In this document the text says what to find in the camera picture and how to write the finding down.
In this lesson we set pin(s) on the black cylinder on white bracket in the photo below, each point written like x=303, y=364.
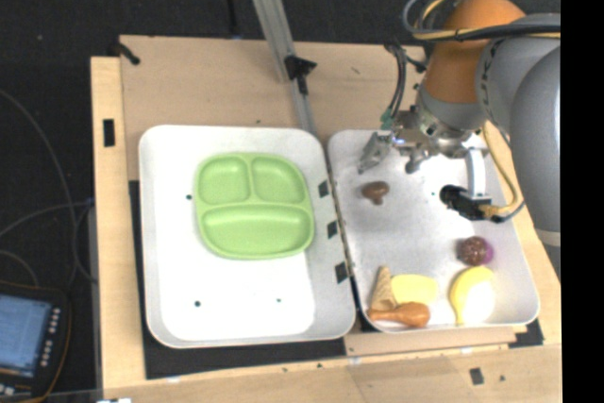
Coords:
x=464, y=199

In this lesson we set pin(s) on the tan toy ice cream cone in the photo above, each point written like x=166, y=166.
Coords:
x=382, y=290

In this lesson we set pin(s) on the brown toy mushroom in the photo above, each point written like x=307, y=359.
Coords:
x=375, y=190

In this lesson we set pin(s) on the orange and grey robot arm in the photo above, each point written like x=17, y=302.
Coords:
x=528, y=108

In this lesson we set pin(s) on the pale wood board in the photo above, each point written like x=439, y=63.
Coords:
x=203, y=85

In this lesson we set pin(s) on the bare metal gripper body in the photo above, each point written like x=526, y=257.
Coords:
x=436, y=138

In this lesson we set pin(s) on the green divided plate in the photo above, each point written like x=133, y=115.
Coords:
x=255, y=222

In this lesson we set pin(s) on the white plastic tray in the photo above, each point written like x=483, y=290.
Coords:
x=406, y=231
x=236, y=297

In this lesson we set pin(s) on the yellow and white toy pear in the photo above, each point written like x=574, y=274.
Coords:
x=474, y=297

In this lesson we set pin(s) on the orange toy chicken drumstick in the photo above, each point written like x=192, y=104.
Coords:
x=413, y=314

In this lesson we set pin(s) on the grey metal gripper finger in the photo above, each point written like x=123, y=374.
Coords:
x=415, y=161
x=374, y=154

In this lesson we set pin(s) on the yellow toy cheese slice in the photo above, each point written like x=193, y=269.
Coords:
x=415, y=289

